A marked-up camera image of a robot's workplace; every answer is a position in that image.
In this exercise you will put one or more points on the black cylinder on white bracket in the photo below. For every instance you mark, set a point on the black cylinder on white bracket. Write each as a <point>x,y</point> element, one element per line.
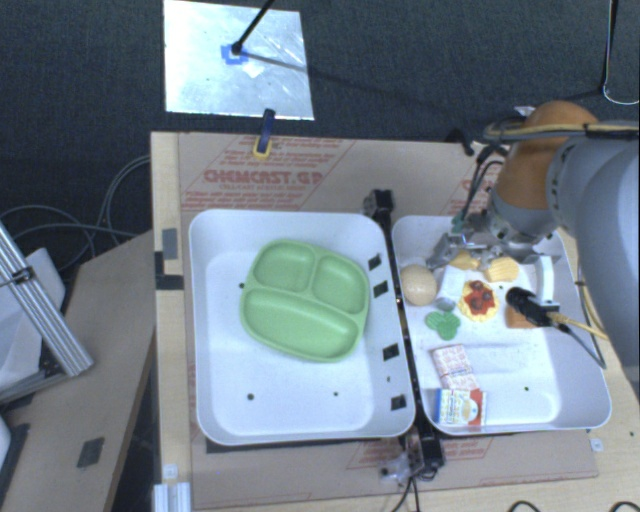
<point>522,301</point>

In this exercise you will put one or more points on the small grey can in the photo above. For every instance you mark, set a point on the small grey can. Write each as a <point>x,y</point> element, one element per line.
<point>444,303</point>

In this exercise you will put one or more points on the beige egg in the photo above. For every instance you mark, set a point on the beige egg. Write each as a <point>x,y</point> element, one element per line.
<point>419,285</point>

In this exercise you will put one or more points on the brown cardboard board red print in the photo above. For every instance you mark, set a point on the brown cardboard board red print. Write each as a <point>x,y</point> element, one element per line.
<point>310,170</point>

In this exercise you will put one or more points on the white plastic tray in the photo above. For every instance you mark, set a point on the white plastic tray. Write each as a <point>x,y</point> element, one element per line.
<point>520,380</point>
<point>280,395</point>

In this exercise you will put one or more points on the white and orange carton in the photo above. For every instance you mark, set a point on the white and orange carton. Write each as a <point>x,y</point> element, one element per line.
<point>459,407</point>

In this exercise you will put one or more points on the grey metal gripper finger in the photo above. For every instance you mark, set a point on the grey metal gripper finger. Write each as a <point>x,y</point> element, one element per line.
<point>487,259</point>
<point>439,255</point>

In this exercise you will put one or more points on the yellow cheese wedge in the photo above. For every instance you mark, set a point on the yellow cheese wedge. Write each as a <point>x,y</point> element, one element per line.
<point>465,261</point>

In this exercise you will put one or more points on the yellow ridged chip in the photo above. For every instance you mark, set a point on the yellow ridged chip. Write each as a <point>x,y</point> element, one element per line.
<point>502,270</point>

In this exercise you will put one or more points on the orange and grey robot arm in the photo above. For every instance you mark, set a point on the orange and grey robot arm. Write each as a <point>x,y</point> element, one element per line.
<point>595,200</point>

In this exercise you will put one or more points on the green divided plate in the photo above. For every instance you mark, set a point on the green divided plate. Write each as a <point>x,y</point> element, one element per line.
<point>300,320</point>

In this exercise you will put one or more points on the pink printed carton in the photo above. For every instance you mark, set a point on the pink printed carton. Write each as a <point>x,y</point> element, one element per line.
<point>452,366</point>

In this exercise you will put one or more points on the yellow pasta with red sauce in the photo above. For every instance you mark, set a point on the yellow pasta with red sauce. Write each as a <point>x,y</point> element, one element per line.
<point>478,301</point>

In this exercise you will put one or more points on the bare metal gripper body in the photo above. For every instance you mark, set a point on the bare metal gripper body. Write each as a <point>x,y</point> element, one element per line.
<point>500,243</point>

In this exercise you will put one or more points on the brown bread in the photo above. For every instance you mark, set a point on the brown bread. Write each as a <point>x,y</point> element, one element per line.
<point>516,320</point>

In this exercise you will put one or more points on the green grapes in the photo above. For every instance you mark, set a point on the green grapes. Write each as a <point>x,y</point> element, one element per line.
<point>443,325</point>

